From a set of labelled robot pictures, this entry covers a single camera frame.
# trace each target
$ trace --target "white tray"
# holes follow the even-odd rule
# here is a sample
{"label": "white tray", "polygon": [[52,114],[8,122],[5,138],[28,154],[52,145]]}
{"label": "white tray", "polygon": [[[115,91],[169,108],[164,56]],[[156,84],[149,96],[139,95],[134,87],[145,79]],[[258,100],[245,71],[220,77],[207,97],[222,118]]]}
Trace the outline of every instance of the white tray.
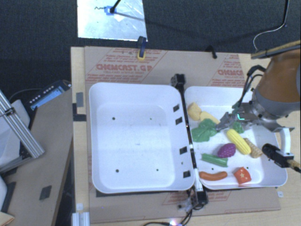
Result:
{"label": "white tray", "polygon": [[[231,106],[239,100],[242,93],[240,88],[220,88],[220,87],[189,87],[185,91],[185,101],[187,105],[195,102],[203,111],[207,111],[217,119],[220,119],[225,112],[231,112]],[[247,94],[244,101],[249,101],[251,94]],[[200,121],[193,121],[189,118],[190,129],[197,127]],[[202,153],[217,155],[218,149],[225,143],[230,141],[225,135],[226,129],[222,130],[214,137],[211,137],[208,142],[196,143],[193,142],[195,157],[199,171],[207,173],[217,173],[226,171],[228,176],[219,181],[208,181],[201,179],[201,183],[209,189],[237,189],[246,187],[269,187],[281,186],[286,183],[287,172],[285,169],[277,166],[272,160],[269,161],[265,155],[254,159],[250,155],[243,155],[238,150],[234,156],[228,159],[228,167],[220,167],[206,161],[201,160]],[[277,144],[276,135],[263,126],[252,126],[251,129],[241,134],[242,137],[247,137],[259,148],[265,143],[272,145]],[[239,185],[233,173],[240,167],[246,168],[252,181],[246,184]]]}
{"label": "white tray", "polygon": [[97,190],[178,191],[193,185],[182,101],[175,88],[97,83],[89,100]]}

